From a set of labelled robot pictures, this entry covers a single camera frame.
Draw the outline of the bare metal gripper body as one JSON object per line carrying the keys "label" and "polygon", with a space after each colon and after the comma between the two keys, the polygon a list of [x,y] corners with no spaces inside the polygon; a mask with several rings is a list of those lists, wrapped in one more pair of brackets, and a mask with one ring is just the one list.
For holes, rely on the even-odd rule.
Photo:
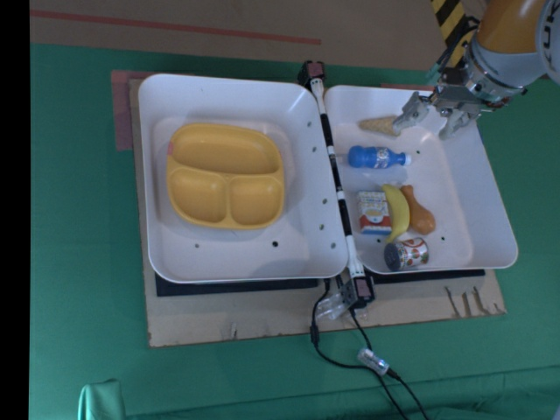
{"label": "bare metal gripper body", "polygon": [[430,104],[442,116],[464,112],[477,116],[481,112],[492,112],[510,103],[510,96],[502,88],[482,76],[482,81],[473,80],[466,69],[446,67],[443,69],[432,94]]}

